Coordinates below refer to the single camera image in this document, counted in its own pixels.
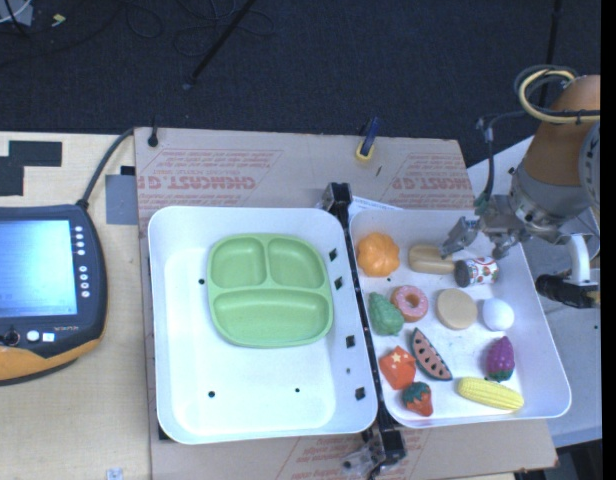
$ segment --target pink donut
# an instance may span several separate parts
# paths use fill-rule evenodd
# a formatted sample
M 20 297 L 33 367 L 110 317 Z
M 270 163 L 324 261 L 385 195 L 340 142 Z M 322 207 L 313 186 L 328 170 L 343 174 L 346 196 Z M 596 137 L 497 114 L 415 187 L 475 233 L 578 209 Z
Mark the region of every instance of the pink donut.
M 428 297 L 416 286 L 404 285 L 395 288 L 390 302 L 401 311 L 406 322 L 421 320 L 428 313 Z

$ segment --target green plate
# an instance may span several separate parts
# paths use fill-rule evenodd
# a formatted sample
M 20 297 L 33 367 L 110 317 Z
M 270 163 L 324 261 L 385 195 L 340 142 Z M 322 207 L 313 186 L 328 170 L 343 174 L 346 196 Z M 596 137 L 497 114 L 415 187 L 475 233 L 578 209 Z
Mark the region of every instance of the green plate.
M 213 323 L 235 345 L 305 345 L 332 326 L 328 274 L 303 239 L 267 233 L 224 238 L 210 250 L 207 284 Z

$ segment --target egg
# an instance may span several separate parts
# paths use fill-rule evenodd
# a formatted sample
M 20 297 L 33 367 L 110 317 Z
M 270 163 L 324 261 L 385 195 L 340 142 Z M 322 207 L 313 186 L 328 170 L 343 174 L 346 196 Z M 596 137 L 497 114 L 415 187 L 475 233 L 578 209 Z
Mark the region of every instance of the egg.
M 482 316 L 491 331 L 510 329 L 515 321 L 515 312 L 510 304 L 496 297 L 484 301 Z

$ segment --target can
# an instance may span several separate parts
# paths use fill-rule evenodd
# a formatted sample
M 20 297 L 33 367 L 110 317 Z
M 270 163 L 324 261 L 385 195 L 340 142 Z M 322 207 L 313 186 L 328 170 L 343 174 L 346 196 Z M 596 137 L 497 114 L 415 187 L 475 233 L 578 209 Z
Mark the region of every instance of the can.
M 455 262 L 455 281 L 462 288 L 476 284 L 494 283 L 499 277 L 499 266 L 494 258 L 483 256 Z

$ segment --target corn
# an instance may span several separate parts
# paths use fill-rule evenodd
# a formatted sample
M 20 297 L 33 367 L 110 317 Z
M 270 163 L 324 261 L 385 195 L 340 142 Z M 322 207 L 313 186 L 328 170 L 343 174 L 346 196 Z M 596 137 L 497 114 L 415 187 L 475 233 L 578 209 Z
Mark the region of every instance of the corn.
M 497 409 L 512 409 L 516 411 L 524 406 L 524 398 L 520 393 L 498 382 L 464 377 L 457 383 L 457 392 L 474 402 L 490 405 Z

